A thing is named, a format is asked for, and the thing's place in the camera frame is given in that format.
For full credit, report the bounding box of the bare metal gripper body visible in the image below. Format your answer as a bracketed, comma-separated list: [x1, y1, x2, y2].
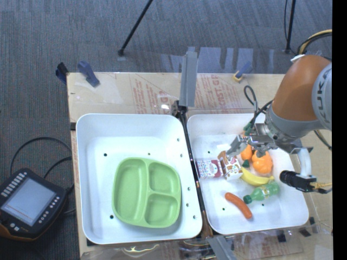
[247, 122, 279, 152]

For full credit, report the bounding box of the orange bell pepper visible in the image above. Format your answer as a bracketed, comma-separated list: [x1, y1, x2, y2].
[251, 150, 274, 175]

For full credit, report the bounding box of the orange carrot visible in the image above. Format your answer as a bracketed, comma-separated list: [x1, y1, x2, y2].
[240, 144, 254, 169]

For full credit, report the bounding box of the brown and white carton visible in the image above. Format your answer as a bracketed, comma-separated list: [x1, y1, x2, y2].
[217, 150, 243, 181]

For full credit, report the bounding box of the yellow banana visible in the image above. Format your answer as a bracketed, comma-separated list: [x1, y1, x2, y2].
[240, 166, 275, 187]

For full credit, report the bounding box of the pink and white carton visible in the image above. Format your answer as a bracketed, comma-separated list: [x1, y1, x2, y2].
[195, 159, 224, 180]

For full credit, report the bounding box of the green plastic bottle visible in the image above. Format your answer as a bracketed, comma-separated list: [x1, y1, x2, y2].
[242, 181, 281, 205]

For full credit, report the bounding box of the orange sausage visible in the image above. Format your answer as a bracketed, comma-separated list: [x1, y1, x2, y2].
[224, 192, 254, 220]

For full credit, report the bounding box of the white plastic tray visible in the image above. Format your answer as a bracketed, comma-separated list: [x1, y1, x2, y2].
[75, 113, 203, 245]
[186, 113, 310, 236]

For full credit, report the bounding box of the brown cardboard board red print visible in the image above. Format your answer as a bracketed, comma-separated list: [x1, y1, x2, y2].
[66, 71, 333, 260]

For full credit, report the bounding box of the green divided plate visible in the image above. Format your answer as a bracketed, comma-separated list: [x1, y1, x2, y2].
[111, 157, 183, 229]

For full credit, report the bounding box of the black stand leg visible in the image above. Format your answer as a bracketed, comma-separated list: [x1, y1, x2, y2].
[117, 0, 160, 56]
[284, 0, 299, 54]

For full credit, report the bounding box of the black cylinder on white bracket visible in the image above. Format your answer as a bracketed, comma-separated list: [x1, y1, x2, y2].
[279, 146, 318, 193]

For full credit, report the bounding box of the black block with thin wires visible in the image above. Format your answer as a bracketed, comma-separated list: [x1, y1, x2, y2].
[171, 100, 188, 116]

